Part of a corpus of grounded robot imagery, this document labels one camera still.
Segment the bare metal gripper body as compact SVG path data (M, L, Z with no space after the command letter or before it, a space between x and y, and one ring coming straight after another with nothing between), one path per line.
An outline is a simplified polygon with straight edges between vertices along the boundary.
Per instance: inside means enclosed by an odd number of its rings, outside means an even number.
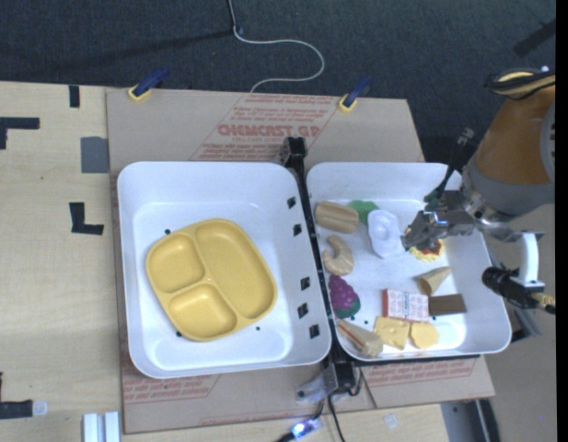
M514 242L518 232L511 228L512 216L483 201L476 192L434 190L424 197L423 242L449 236L468 236L474 230L500 240Z

